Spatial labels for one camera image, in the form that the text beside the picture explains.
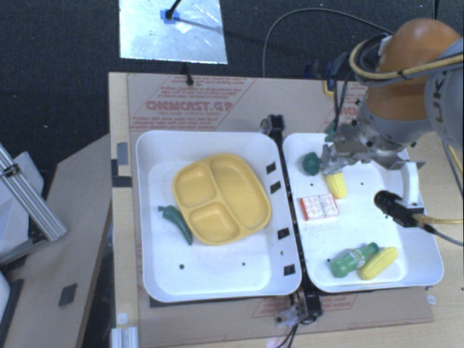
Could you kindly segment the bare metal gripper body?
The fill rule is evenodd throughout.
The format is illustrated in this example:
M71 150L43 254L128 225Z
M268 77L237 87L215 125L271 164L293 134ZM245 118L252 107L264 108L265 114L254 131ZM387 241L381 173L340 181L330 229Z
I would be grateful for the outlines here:
M374 131L368 123L353 121L337 128L331 145L331 161L340 167L357 162L375 162L384 168L401 168L409 161L401 157L405 147Z

